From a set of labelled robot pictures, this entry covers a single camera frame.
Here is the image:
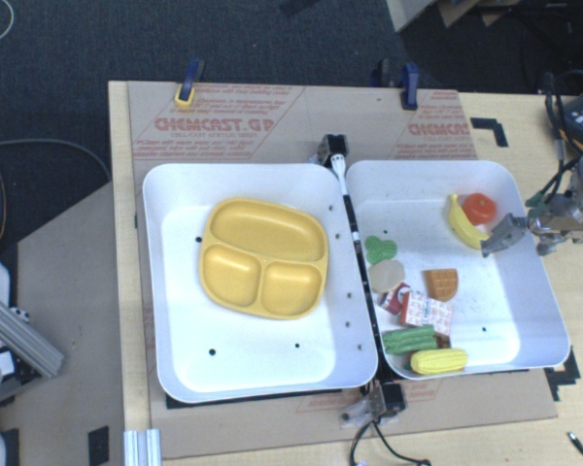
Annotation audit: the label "beige round biscuit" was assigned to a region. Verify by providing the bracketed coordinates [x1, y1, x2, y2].
[367, 258, 406, 295]

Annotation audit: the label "small red carton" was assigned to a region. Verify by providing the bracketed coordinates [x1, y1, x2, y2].
[379, 281, 413, 316]

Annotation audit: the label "yellow divided plate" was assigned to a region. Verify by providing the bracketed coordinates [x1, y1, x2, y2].
[197, 196, 330, 321]

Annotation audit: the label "thin black and white rod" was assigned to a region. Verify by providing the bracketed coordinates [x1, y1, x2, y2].
[330, 154, 386, 358]

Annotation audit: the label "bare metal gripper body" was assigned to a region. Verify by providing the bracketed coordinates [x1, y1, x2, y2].
[526, 189, 583, 243]

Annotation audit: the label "orange tomato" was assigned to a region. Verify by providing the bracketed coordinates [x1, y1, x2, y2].
[462, 191, 498, 226]

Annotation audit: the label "white and red carton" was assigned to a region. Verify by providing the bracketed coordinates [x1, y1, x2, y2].
[398, 290, 455, 341]

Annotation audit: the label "brown waffle slice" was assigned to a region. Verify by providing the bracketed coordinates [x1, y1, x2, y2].
[421, 268, 460, 304]

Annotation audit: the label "green broccoli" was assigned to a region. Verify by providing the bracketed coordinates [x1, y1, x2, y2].
[363, 234, 399, 265]

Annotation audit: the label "green beans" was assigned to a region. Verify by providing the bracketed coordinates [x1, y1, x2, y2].
[381, 323, 439, 357]

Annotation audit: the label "brown cardboard board red print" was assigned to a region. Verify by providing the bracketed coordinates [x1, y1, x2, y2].
[125, 81, 560, 460]

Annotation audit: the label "yellow corn cob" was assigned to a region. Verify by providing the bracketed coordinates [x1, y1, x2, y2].
[409, 347, 469, 376]

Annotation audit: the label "white plastic tray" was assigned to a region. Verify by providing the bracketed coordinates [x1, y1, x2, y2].
[142, 162, 379, 404]
[344, 159, 571, 382]

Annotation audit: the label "yellow banana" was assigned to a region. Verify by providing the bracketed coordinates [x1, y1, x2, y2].
[448, 192, 492, 251]

